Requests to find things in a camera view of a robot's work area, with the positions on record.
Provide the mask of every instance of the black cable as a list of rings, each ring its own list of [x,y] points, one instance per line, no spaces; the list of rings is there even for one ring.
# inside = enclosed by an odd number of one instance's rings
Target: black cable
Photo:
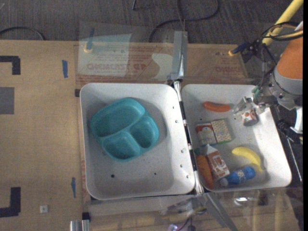
[[[187,220],[184,222],[184,224],[179,229],[177,229],[177,231],[181,231],[186,226],[186,224],[188,223],[189,220],[190,220],[190,218],[187,218]]]
[[[266,75],[266,67],[267,67],[267,62],[265,60],[265,56],[264,56],[264,47],[261,50],[261,57],[262,57],[262,79],[260,81],[260,83],[258,84],[259,88],[262,87],[264,79],[265,79],[265,75]]]
[[[177,12],[178,12],[179,18],[178,19],[167,20],[167,21],[164,21],[164,22],[161,22],[160,24],[158,24],[152,30],[152,32],[150,33],[148,41],[152,42],[153,36],[156,33],[156,31],[158,29],[160,29],[162,26],[166,25],[166,24],[173,23],[173,22],[180,22],[182,24],[183,30],[185,30],[185,22],[201,21],[201,20],[207,20],[207,19],[212,18],[219,11],[219,0],[215,0],[215,4],[216,4],[216,7],[215,7],[214,12],[211,13],[210,15],[208,15],[208,16],[199,17],[199,18],[184,18],[183,14],[182,14],[181,0],[177,0]]]
[[[271,58],[271,60],[275,63],[275,65],[277,65],[278,63],[276,62],[275,58],[273,57],[273,55],[270,53],[268,47],[266,44],[263,44],[264,49],[266,50],[266,52],[268,53],[269,57]]]
[[[193,217],[191,216],[191,224],[187,227],[187,231],[196,231],[196,227],[193,225]]]
[[[276,36],[273,36],[271,34],[269,34],[268,36],[264,36],[265,33],[270,32],[272,29],[274,30],[276,28],[281,28],[281,27],[289,27],[289,28],[294,28],[295,29],[297,26],[298,26],[298,23],[296,23],[296,22],[291,22],[291,21],[289,21],[289,22],[281,22],[281,23],[272,25],[271,27],[266,29],[261,34],[261,37],[263,39],[270,38],[270,39],[275,40],[275,41],[290,41],[290,40],[293,40],[293,39],[297,39],[297,38],[303,37],[303,35],[304,35],[303,33],[296,35],[296,32],[287,33],[287,34],[280,34],[280,35],[276,35]]]
[[[36,33],[40,37],[41,40],[46,40],[44,35],[41,34],[39,31],[34,30],[32,28],[29,28],[29,27],[26,27],[26,26],[12,26],[12,27],[6,28],[6,29],[0,31],[0,35],[5,33],[5,32],[12,31],[12,30],[17,30],[17,29],[30,30],[30,31]]]

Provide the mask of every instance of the toy hot dog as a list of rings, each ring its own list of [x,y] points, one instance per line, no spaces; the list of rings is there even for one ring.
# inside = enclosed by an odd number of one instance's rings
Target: toy hot dog
[[[203,107],[214,112],[227,112],[231,109],[228,104],[212,103],[209,101],[204,102]]]

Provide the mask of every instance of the gray carpet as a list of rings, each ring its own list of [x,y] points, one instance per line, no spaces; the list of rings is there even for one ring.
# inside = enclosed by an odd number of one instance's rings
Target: gray carpet
[[[219,0],[219,11],[208,20],[186,22],[190,43],[235,43],[252,41],[264,24],[273,24],[292,0]],[[108,23],[154,28],[177,19],[176,0],[0,0],[0,30],[25,26],[41,32],[47,40],[78,40],[82,23]],[[182,16],[205,17],[213,12],[214,0],[181,0]],[[303,8],[293,17],[303,20]],[[178,22],[163,28],[181,29]],[[13,30],[0,39],[39,39],[30,30]]]

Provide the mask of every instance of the white tray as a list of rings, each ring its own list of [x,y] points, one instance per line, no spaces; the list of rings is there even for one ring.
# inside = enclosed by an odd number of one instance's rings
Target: white tray
[[[231,153],[235,147],[248,147],[261,157],[264,168],[262,173],[257,173],[256,177],[238,186],[216,188],[214,189],[216,192],[277,188],[291,183],[291,170],[269,108],[259,115],[257,124],[245,127],[241,118],[234,116],[232,111],[217,113],[208,111],[202,106],[204,101],[237,104],[244,96],[252,97],[253,88],[254,86],[251,85],[190,84],[182,89],[181,95],[194,148],[199,146],[197,134],[194,131],[196,124],[226,119],[233,140],[214,147],[219,150],[230,172],[250,163],[244,157]]]
[[[227,119],[233,140],[216,145],[230,171],[249,162],[234,156],[231,150],[247,146],[261,155],[263,173],[239,186],[210,189],[236,191],[285,187],[292,179],[284,150],[270,109],[259,116],[259,122],[244,127],[231,112],[205,110],[204,101],[237,104],[243,96],[251,97],[253,86],[192,84],[182,89],[182,99],[190,128],[192,145],[199,147],[195,126],[214,119]],[[152,115],[160,131],[158,144],[129,162],[118,162],[103,153],[89,129],[93,114],[118,99],[137,99]],[[180,105],[173,88],[164,84],[91,83],[80,92],[86,185],[99,200],[130,197],[187,194],[194,189],[195,177],[188,151]]]
[[[99,109],[118,99],[137,99],[158,125],[157,145],[141,156],[118,162],[103,153],[89,129]],[[186,194],[194,189],[190,160],[178,97],[162,84],[91,83],[80,92],[86,185],[99,200]]]

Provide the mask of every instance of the small white block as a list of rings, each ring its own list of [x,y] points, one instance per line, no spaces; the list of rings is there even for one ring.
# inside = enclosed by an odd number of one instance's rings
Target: small white block
[[[47,213],[48,212],[48,205],[41,205],[39,207],[39,212],[40,213]]]

